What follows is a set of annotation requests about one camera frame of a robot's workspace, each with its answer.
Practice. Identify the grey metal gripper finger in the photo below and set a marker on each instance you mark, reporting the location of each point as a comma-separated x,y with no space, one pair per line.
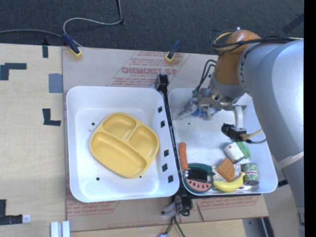
187,110
209,113

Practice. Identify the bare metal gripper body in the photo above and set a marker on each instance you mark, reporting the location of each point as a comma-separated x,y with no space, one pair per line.
208,99

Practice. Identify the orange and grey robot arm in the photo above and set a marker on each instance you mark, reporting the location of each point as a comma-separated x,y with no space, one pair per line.
271,88

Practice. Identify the blue and white packet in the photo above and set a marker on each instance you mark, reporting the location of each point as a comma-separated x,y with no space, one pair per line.
197,111

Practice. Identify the white plastic tray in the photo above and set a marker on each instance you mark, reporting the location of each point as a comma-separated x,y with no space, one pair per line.
81,142
205,137

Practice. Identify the thin black and white rod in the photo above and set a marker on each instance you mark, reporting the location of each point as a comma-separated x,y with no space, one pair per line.
172,137

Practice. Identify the white can with orange dot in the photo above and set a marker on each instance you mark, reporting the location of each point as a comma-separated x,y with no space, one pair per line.
233,152

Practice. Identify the green bean pod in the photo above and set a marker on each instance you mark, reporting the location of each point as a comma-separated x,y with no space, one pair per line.
244,149

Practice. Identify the dark green curved piece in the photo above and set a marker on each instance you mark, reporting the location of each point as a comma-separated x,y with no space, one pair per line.
201,166

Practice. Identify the brown waffle biscuit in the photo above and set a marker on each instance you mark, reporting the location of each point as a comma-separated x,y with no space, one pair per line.
225,169

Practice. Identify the white printed packet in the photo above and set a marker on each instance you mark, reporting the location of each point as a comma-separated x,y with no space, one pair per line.
215,174

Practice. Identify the green and white can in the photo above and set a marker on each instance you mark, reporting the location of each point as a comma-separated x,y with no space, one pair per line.
250,173

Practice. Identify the red and green watermelon slice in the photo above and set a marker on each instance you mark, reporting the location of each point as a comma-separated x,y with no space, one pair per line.
198,186

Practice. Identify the yellow banana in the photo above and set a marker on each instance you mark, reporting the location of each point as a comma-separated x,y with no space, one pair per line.
228,185

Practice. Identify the yellow divided plate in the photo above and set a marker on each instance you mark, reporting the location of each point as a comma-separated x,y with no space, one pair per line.
118,149

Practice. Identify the brown cardboard board red print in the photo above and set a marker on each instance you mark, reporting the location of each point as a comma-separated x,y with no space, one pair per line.
103,68

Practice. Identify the black cylinder on white bracket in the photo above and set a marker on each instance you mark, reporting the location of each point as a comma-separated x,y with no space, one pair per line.
233,132

